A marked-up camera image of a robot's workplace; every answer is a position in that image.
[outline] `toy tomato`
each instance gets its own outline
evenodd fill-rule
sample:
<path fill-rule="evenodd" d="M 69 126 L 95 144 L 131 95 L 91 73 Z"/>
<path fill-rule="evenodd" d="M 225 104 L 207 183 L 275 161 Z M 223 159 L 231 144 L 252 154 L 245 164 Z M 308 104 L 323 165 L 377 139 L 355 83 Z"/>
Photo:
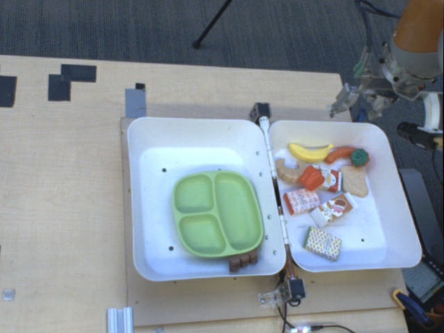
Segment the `toy tomato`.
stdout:
<path fill-rule="evenodd" d="M 313 191 L 315 188 L 321 186 L 325 181 L 322 172 L 319 169 L 309 165 L 305 168 L 302 175 L 299 177 L 299 182 L 304 185 L 304 188 Z"/>

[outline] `brown chocolate piece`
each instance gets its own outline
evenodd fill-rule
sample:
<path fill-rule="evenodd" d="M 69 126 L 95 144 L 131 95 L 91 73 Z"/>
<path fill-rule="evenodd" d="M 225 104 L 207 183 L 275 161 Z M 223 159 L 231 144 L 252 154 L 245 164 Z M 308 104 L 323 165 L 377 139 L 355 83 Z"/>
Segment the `brown chocolate piece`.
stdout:
<path fill-rule="evenodd" d="M 234 273 L 240 268 L 257 263 L 257 248 L 250 252 L 235 255 L 230 258 L 230 272 Z"/>

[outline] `yellow banana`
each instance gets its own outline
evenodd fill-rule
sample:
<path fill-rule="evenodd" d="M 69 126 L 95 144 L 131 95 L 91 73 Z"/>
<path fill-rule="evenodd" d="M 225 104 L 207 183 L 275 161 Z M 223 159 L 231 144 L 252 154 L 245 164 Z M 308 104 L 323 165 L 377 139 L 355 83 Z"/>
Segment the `yellow banana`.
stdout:
<path fill-rule="evenodd" d="M 328 151 L 333 148 L 333 144 L 318 149 L 306 149 L 297 143 L 289 144 L 289 151 L 298 159 L 307 163 L 322 162 L 328 155 Z"/>

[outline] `robotic hand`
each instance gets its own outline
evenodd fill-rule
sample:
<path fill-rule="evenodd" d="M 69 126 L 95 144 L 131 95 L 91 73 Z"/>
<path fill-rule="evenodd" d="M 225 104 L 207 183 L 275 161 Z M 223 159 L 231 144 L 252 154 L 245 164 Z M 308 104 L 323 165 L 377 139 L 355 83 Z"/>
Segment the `robotic hand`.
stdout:
<path fill-rule="evenodd" d="M 370 60 L 371 39 L 367 12 L 387 17 L 393 14 L 380 10 L 367 1 L 357 0 L 367 28 L 367 45 L 360 63 L 355 66 L 357 86 L 345 84 L 329 106 L 330 116 L 351 108 L 360 96 L 371 104 L 370 120 L 382 115 L 398 97 L 425 104 L 425 125 L 401 123 L 398 134 L 423 148 L 443 148 L 443 131 L 439 130 L 443 93 L 425 92 L 427 83 L 436 81 L 443 72 L 444 0 L 409 0 L 389 43 L 384 44 L 384 57 L 379 64 Z"/>

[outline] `toy bread slice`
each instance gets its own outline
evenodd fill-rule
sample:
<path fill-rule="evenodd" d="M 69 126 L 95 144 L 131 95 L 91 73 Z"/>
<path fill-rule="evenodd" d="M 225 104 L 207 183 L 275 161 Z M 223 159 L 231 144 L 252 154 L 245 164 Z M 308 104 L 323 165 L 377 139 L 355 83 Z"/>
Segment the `toy bread slice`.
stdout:
<path fill-rule="evenodd" d="M 365 168 L 344 165 L 339 171 L 342 173 L 342 188 L 344 192 L 349 192 L 359 197 L 367 196 L 368 187 Z"/>

